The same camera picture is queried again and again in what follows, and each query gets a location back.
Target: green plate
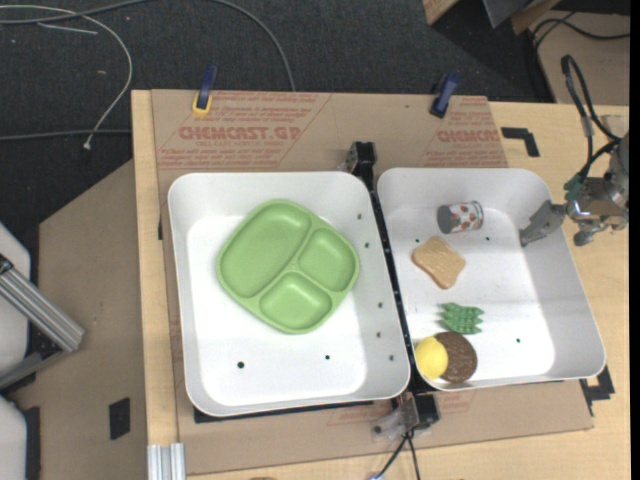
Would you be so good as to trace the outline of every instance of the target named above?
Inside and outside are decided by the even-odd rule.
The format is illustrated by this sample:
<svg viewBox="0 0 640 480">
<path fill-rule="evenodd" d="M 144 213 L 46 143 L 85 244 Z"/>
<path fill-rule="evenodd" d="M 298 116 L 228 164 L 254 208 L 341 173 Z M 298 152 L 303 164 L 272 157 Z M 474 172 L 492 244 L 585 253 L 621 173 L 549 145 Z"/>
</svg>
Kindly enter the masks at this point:
<svg viewBox="0 0 640 480">
<path fill-rule="evenodd" d="M 330 224 L 277 199 L 255 208 L 216 258 L 220 284 L 264 322 L 293 334 L 322 325 L 353 287 L 358 255 Z"/>
</svg>

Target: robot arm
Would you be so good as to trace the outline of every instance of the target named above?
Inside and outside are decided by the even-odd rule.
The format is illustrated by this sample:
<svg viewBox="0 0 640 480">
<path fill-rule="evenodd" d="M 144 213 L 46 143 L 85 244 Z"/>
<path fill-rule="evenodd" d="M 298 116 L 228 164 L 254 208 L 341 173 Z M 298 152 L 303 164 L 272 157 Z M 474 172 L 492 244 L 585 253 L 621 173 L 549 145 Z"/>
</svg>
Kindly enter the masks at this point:
<svg viewBox="0 0 640 480">
<path fill-rule="evenodd" d="M 565 185 L 564 204 L 545 201 L 520 230 L 520 244 L 544 238 L 558 229 L 565 217 L 578 224 L 573 241 L 582 246 L 593 241 L 593 235 L 611 228 L 629 225 L 629 134 L 612 148 L 609 169 L 601 178 L 588 177 L 584 182 L 573 178 Z"/>
</svg>

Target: chocolate cookie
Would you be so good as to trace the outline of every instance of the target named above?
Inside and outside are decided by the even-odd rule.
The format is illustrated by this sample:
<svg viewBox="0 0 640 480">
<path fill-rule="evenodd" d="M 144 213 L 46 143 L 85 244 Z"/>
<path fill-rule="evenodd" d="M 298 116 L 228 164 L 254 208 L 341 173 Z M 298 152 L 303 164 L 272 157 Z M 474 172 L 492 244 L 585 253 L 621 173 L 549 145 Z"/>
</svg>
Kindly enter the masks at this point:
<svg viewBox="0 0 640 480">
<path fill-rule="evenodd" d="M 469 340 L 457 332 L 440 332 L 435 338 L 444 345 L 449 364 L 442 378 L 459 384 L 471 377 L 478 366 L 478 356 Z"/>
</svg>

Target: yellow lemon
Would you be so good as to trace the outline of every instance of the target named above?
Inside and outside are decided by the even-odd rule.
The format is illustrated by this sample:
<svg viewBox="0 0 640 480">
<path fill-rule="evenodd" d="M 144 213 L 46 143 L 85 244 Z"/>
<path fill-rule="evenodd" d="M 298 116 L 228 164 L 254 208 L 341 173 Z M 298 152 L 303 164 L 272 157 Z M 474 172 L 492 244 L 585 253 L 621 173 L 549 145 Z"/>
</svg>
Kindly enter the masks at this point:
<svg viewBox="0 0 640 480">
<path fill-rule="evenodd" d="M 415 348 L 416 365 L 427 379 L 437 379 L 449 365 L 449 354 L 433 336 L 423 339 Z"/>
</svg>

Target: bread slice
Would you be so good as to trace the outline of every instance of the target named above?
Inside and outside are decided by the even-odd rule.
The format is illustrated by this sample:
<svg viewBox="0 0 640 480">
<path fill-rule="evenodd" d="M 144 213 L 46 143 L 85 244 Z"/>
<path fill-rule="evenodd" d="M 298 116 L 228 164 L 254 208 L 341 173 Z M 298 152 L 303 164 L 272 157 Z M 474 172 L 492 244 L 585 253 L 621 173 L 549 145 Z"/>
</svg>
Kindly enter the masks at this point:
<svg viewBox="0 0 640 480">
<path fill-rule="evenodd" d="M 455 284 L 466 264 L 464 258 L 439 236 L 431 237 L 416 247 L 411 259 L 444 290 Z"/>
</svg>

